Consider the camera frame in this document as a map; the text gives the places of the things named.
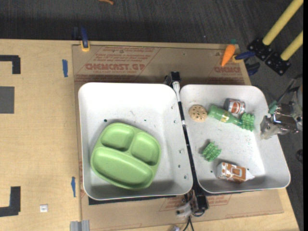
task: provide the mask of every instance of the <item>red and white can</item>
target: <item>red and white can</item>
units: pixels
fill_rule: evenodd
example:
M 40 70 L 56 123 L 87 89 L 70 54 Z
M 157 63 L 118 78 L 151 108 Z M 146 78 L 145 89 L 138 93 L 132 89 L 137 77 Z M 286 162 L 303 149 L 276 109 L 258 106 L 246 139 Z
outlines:
M 240 100 L 226 99 L 224 109 L 232 114 L 242 115 L 245 112 L 246 104 Z

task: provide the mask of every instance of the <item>carrot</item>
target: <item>carrot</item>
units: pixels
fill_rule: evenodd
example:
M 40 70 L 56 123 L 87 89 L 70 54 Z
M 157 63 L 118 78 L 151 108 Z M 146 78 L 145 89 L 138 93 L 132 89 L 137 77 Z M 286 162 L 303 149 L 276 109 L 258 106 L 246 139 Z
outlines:
M 224 67 L 224 65 L 227 64 L 227 62 L 232 58 L 232 56 L 235 53 L 235 45 L 234 44 L 230 44 L 227 46 L 225 53 L 223 55 L 223 59 L 222 59 L 222 63 L 221 66 Z

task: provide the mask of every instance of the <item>divided green plate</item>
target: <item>divided green plate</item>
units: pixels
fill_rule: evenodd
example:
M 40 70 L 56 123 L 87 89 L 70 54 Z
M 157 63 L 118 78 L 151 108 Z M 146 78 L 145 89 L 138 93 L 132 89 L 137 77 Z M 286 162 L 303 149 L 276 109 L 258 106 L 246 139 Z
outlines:
M 91 167 L 117 187 L 142 190 L 151 185 L 160 154 L 160 144 L 150 134 L 124 123 L 113 123 L 97 140 Z

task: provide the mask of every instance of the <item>wooden surface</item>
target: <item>wooden surface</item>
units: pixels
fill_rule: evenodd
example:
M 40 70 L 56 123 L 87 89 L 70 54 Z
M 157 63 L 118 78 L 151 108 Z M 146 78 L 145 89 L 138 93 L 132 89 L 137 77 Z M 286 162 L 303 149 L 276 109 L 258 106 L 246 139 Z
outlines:
M 12 75 L 11 63 L 0 62 L 0 86 L 15 87 L 15 113 L 0 114 L 0 207 L 9 205 L 10 187 L 21 186 L 21 212 L 0 218 L 0 230 L 68 231 L 71 221 L 81 220 L 79 187 L 76 198 L 71 188 L 72 177 L 79 185 L 71 49 L 75 43 L 0 40 L 0 54 L 19 55 L 22 64 L 22 74 Z M 62 59 L 68 61 L 68 78 L 63 75 Z M 195 223 L 195 230 L 298 230 L 286 190 L 279 193 L 283 214 Z M 47 213 L 40 213 L 41 204 L 49 205 Z M 167 231 L 170 226 L 142 230 Z

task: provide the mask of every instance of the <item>yellow rod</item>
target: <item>yellow rod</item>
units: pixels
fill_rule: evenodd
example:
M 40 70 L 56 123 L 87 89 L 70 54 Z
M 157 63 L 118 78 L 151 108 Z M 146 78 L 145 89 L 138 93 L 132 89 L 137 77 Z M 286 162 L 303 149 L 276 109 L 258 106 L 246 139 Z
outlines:
M 284 52 L 281 54 L 281 59 L 284 61 L 288 61 L 291 56 L 303 45 L 304 41 L 304 31 L 302 31 L 296 39 L 288 46 L 287 49 L 284 50 Z
M 283 12 L 275 25 L 271 28 L 268 34 L 263 38 L 265 45 L 270 45 L 289 20 L 293 17 L 296 11 L 302 6 L 304 0 L 293 0 L 289 7 Z

